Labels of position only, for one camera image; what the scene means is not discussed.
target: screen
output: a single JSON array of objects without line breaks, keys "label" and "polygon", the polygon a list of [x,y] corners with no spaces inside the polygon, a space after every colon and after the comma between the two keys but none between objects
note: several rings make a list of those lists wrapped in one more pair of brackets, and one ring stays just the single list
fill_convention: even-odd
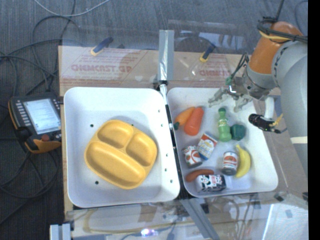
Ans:
[{"label": "screen", "polygon": [[61,129],[61,120],[49,98],[25,101],[23,104],[37,134]]}]

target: orange handle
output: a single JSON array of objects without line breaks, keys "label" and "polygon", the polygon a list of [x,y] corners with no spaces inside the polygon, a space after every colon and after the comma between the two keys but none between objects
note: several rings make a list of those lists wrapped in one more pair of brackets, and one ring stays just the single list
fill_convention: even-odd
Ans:
[{"label": "orange handle", "polygon": [[205,112],[203,108],[200,106],[193,110],[191,116],[188,118],[184,126],[184,132],[186,134],[195,136],[199,133],[204,113]]}]

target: toy sausage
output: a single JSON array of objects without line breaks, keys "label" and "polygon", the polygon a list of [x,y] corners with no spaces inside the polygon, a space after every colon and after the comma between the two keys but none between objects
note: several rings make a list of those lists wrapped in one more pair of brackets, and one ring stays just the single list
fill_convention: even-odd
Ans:
[{"label": "toy sausage", "polygon": [[215,172],[210,169],[199,169],[199,170],[194,170],[190,172],[186,177],[185,180],[187,182],[192,182],[194,181],[199,175],[214,175]]}]

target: yellow plate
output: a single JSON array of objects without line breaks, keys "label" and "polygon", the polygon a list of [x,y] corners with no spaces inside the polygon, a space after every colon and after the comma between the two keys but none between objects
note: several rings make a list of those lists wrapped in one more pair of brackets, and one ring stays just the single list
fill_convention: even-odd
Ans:
[{"label": "yellow plate", "polygon": [[94,134],[84,151],[86,165],[122,189],[138,187],[155,163],[156,143],[131,124],[113,119]]}]

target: white tray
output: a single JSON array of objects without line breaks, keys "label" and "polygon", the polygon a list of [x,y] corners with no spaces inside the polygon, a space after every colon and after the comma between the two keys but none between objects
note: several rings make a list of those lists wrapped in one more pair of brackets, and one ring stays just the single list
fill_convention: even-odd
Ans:
[{"label": "white tray", "polygon": [[[262,130],[253,126],[248,121],[249,115],[256,113],[253,102],[246,104],[242,107],[241,111],[235,113],[233,110],[235,101],[229,96],[224,102],[209,108],[208,100],[212,98],[218,90],[219,89],[217,88],[173,88],[167,94],[172,121],[174,121],[181,111],[189,107],[203,106],[204,108],[204,116],[198,135],[189,136],[185,134],[183,126],[174,131],[181,173],[186,190],[194,197],[199,198],[268,192],[274,190],[278,186],[278,175],[264,134]],[[219,141],[217,125],[219,119],[218,109],[220,107],[226,108],[226,115],[229,119],[230,126],[238,123],[246,127],[246,135],[240,141]],[[205,160],[201,166],[189,169],[184,160],[182,149],[190,145],[197,145],[203,133],[208,133],[213,136],[218,143],[208,160]],[[197,193],[194,182],[185,181],[185,176],[197,169],[213,169],[215,174],[221,174],[220,169],[223,166],[224,152],[234,149],[238,143],[249,151],[251,155],[251,169],[245,176],[241,178],[225,176],[227,188],[212,193]]]},{"label": "white tray", "polygon": [[[67,190],[81,208],[166,202],[180,191],[176,160],[162,95],[148,88],[74,87],[64,95]],[[106,121],[119,119],[145,132],[158,148],[154,165],[137,188],[108,183],[86,165],[85,148]]]}]

